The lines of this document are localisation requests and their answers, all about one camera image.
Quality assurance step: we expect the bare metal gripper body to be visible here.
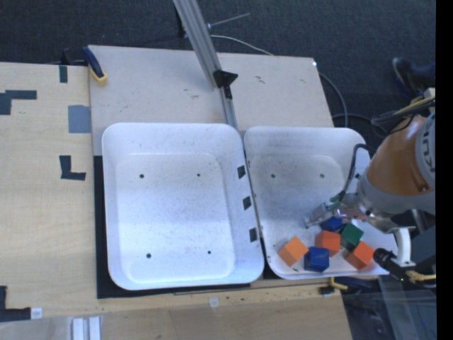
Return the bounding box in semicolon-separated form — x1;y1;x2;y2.
330;192;396;232

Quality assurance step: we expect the blue cube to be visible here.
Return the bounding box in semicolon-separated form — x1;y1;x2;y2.
303;246;331;273
319;216;345;233

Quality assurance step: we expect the orange cube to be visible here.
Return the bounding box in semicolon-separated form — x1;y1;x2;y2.
344;240;376;271
277;235;309;267
314;229;342;258

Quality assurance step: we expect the green cube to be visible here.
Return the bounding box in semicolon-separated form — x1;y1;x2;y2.
340;222;365;251

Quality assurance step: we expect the white plastic tray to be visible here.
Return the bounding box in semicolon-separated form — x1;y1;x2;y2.
101;121;266;292
243;125;399;281

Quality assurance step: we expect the person's foot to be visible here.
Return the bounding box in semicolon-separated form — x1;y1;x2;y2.
391;57;437;97

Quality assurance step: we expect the pale wood board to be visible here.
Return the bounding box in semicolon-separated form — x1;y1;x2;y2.
87;44;343;296

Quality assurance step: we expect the black cylinder on white bracket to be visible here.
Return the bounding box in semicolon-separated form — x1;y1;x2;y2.
372;225;417;283

